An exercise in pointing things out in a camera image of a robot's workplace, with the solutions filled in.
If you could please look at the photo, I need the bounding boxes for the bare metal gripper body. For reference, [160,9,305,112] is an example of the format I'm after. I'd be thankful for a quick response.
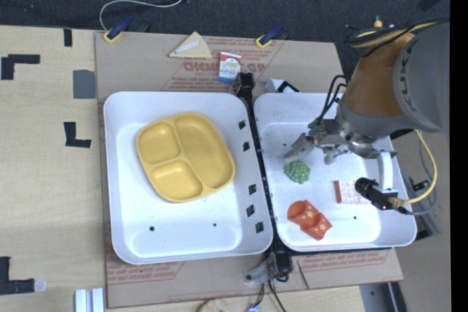
[309,118,398,160]

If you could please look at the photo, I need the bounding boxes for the green grapes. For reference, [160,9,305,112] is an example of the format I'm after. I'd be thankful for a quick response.
[283,159,312,185]

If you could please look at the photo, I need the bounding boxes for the red and white packet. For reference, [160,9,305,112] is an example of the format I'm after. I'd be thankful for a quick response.
[333,179,372,205]

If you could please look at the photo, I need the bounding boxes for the orange star-printed packet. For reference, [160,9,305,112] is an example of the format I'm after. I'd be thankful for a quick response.
[287,199,333,242]

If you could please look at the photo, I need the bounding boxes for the white and black box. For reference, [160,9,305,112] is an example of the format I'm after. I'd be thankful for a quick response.
[264,77,301,94]

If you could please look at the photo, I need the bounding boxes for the white plastic tray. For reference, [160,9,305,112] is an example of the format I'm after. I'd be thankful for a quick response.
[102,91,274,265]
[252,92,418,252]

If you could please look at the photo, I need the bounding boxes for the red white blue carton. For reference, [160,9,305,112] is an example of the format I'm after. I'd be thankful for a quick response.
[217,51,243,85]

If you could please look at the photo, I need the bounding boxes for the yellow divided plate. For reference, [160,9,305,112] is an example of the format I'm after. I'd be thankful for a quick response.
[135,112,236,204]

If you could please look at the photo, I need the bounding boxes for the yellow pizza slice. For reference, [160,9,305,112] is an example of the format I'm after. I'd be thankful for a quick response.
[168,31,213,60]

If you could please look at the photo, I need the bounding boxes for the brown cardboard board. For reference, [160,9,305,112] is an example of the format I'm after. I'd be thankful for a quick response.
[93,31,404,309]

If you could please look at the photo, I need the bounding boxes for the black cylinder on white bracket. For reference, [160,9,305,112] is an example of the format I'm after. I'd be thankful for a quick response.
[354,151,399,211]

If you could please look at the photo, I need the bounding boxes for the black block with wires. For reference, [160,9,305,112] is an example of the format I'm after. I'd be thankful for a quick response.
[233,72,256,96]
[244,248,294,286]

